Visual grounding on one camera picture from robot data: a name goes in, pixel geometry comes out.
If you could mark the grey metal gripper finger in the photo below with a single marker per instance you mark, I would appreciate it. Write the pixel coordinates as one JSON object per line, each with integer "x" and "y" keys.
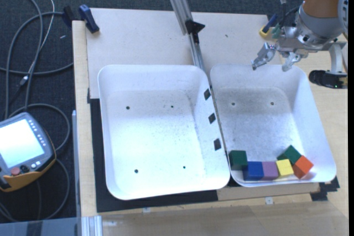
{"x": 291, "y": 60}
{"x": 265, "y": 54}

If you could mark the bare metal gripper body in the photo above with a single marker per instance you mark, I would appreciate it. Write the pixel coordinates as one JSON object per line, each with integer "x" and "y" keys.
{"x": 293, "y": 44}

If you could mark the white plastic tray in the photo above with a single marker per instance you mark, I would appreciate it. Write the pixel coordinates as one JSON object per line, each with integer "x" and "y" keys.
{"x": 262, "y": 127}
{"x": 155, "y": 135}

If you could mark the green cube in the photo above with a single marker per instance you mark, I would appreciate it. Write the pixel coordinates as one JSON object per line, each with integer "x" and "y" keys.
{"x": 290, "y": 154}
{"x": 238, "y": 159}

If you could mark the orange cube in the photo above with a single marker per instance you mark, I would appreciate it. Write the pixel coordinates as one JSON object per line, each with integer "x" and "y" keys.
{"x": 302, "y": 167}

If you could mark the yellow cube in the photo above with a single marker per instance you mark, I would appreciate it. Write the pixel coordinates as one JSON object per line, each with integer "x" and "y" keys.
{"x": 285, "y": 168}

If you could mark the purple cube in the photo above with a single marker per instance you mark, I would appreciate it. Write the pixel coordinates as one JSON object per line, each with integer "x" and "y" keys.
{"x": 270, "y": 170}

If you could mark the blue cube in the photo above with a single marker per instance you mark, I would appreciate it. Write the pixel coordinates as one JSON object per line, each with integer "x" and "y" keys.
{"x": 254, "y": 171}

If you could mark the pale wood board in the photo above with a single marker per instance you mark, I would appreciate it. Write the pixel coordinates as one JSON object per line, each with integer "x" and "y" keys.
{"x": 138, "y": 41}

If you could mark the black cylinder on white bracket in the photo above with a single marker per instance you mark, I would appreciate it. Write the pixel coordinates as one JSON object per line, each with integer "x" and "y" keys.
{"x": 326, "y": 78}

